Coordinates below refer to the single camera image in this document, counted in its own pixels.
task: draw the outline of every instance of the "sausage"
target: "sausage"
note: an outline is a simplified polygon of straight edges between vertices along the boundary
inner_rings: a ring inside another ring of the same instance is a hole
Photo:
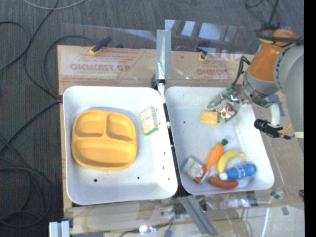
[[[211,176],[209,179],[208,179],[209,183],[216,186],[216,187],[219,187],[219,188],[222,188],[222,189],[232,189],[232,188],[235,188],[238,186],[238,181],[237,180],[232,180],[232,181],[223,181],[221,179],[218,179],[216,177],[213,177]]]

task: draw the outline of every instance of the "yellow plate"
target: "yellow plate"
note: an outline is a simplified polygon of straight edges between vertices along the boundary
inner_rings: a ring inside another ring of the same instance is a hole
[[[136,157],[136,129],[126,115],[109,111],[85,111],[75,120],[72,155],[84,167],[124,169]]]

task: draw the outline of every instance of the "orange carrot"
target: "orange carrot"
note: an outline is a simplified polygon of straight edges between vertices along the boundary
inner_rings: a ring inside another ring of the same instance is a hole
[[[220,144],[216,144],[212,151],[209,153],[209,157],[206,163],[205,168],[209,170],[211,166],[213,166],[219,158],[223,155],[224,153],[224,146],[228,143],[226,139],[223,139]]]

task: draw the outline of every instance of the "yellow banana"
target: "yellow banana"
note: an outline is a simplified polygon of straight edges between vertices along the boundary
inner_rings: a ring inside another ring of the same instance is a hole
[[[235,150],[228,150],[227,152],[223,153],[223,155],[219,158],[217,162],[217,170],[219,173],[222,173],[225,170],[226,164],[236,158],[236,157],[243,157],[243,153],[238,153]]]

